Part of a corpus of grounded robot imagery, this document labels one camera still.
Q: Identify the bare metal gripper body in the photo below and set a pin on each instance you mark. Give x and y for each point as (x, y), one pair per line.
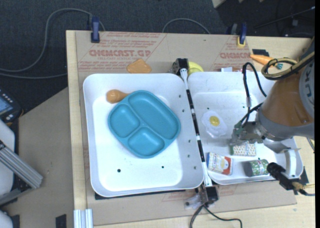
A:
(250, 132)

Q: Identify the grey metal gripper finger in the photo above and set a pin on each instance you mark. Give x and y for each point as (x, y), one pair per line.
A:
(233, 141)

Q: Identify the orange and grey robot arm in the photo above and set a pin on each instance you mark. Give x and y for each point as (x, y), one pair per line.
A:
(285, 104)

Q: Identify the orange patterned white packet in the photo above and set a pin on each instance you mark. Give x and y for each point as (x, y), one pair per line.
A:
(245, 150)

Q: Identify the white and red carton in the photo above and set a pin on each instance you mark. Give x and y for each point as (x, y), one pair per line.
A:
(220, 163)

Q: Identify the white toy fried egg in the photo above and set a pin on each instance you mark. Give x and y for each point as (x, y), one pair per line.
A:
(213, 122)

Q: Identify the green patterned can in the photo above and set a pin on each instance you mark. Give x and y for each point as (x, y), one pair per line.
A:
(256, 167)

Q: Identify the white plastic tray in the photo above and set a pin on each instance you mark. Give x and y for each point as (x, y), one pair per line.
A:
(225, 89)
(140, 174)

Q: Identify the thin black and white rod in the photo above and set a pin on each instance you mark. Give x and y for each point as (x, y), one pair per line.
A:
(192, 109)

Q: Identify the white and red packet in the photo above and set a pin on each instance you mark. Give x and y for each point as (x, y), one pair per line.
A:
(230, 69)

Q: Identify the orange carrot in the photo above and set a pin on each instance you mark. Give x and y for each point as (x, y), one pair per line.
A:
(261, 58)

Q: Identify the yellow banana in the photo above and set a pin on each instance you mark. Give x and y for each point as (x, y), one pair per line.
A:
(195, 67)

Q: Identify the blue divided plate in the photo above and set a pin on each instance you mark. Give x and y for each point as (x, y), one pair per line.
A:
(145, 122)

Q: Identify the brown cardboard board red print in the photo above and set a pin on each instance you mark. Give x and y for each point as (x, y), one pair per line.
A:
(210, 47)

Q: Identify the orange toy bread slice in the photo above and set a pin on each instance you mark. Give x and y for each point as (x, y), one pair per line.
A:
(138, 67)

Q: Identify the orange toy chicken drumstick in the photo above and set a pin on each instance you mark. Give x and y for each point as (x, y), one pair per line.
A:
(113, 96)

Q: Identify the black cylinder on white bracket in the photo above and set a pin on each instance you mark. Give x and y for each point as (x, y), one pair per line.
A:
(287, 164)

